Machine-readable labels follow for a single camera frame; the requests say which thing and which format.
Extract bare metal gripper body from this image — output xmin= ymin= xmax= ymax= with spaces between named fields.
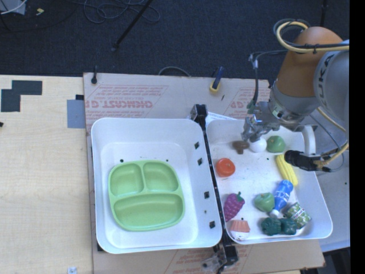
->
xmin=242 ymin=100 xmax=286 ymax=138

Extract white egg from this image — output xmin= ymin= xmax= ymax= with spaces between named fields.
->
xmin=249 ymin=137 xmax=268 ymax=154

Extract brown mushroom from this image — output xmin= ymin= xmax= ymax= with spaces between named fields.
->
xmin=232 ymin=140 xmax=250 ymax=155

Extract green bell pepper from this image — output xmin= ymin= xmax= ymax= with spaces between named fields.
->
xmin=266 ymin=135 xmax=286 ymax=154

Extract white paper sheet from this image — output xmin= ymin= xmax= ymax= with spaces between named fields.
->
xmin=206 ymin=111 xmax=238 ymax=123

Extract orange tomato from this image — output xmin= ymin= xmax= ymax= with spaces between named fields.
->
xmin=215 ymin=158 xmax=236 ymax=179

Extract white plastic tray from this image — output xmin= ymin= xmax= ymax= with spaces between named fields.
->
xmin=205 ymin=118 xmax=334 ymax=245
xmin=90 ymin=117 xmax=224 ymax=255

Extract yellow corn cob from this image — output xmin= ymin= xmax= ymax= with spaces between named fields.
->
xmin=275 ymin=154 xmax=299 ymax=187

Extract thin black rod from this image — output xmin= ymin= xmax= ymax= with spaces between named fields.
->
xmin=198 ymin=118 xmax=230 ymax=251

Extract blue bottle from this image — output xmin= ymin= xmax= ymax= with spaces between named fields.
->
xmin=269 ymin=179 xmax=294 ymax=219

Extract green apple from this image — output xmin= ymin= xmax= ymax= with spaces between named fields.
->
xmin=254 ymin=192 xmax=275 ymax=213

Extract purple grapes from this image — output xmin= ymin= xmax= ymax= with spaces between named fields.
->
xmin=223 ymin=191 xmax=246 ymax=223

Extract green can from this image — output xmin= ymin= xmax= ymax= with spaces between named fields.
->
xmin=283 ymin=202 xmax=312 ymax=229

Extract dark green broccoli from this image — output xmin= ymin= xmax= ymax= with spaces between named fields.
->
xmin=261 ymin=217 xmax=298 ymax=236

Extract orange and white cupcake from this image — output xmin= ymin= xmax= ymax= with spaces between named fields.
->
xmin=229 ymin=219 xmax=251 ymax=241

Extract brown cardboard board red print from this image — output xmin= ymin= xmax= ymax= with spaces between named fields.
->
xmin=82 ymin=72 xmax=326 ymax=274

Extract green divided plate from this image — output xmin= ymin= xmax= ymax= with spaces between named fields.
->
xmin=107 ymin=159 xmax=186 ymax=232

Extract black cylinder on white bracket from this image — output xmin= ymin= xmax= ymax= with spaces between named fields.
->
xmin=283 ymin=124 xmax=325 ymax=172

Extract black block with wires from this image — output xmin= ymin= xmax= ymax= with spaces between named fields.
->
xmin=212 ymin=243 xmax=240 ymax=271
xmin=190 ymin=103 xmax=208 ymax=122

